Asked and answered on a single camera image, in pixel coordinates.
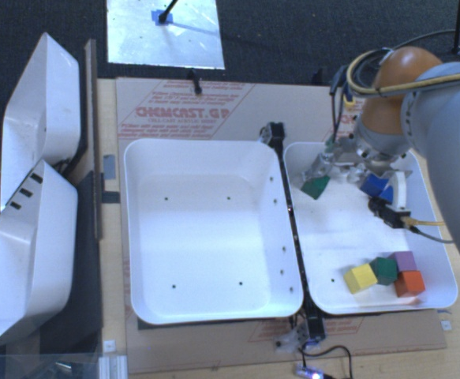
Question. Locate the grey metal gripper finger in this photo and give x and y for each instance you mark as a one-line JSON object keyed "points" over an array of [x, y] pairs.
{"points": [[356, 173], [317, 168]]}

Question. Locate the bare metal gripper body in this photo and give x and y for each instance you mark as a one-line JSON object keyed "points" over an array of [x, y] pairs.
{"points": [[350, 154]]}

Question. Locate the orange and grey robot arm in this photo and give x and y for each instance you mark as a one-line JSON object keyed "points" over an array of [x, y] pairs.
{"points": [[438, 109]]}

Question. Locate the green cube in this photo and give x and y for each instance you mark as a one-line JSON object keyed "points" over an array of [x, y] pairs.
{"points": [[315, 188], [385, 271]]}

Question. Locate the blue cube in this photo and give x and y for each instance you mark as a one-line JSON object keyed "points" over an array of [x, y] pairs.
{"points": [[375, 186]]}

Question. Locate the white plastic tray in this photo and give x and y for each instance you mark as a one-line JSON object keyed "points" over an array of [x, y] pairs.
{"points": [[206, 231], [352, 235]]}

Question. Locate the thin black rod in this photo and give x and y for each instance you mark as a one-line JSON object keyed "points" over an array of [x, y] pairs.
{"points": [[294, 227]]}

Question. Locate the purple cube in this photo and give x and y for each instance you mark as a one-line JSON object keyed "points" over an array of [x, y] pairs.
{"points": [[405, 261]]}

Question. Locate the yellow cube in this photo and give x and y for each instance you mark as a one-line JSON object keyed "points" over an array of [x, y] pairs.
{"points": [[360, 278]]}

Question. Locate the orange cube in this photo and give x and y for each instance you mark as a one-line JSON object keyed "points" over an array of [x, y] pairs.
{"points": [[410, 283]]}

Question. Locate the brown cardboard board red print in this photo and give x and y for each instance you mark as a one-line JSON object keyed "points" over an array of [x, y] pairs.
{"points": [[182, 109]]}

